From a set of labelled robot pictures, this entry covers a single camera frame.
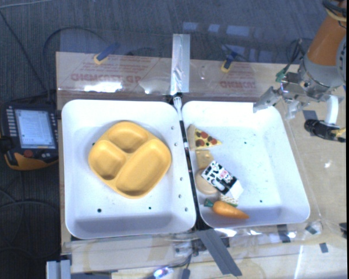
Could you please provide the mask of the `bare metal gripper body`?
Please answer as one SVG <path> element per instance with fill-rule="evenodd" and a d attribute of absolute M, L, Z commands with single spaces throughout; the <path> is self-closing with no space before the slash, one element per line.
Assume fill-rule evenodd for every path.
<path fill-rule="evenodd" d="M 299 71 L 288 72 L 282 78 L 279 92 L 285 99 L 302 103 L 327 101 L 332 92 L 343 85 L 343 78 L 335 71 L 311 73 Z"/>

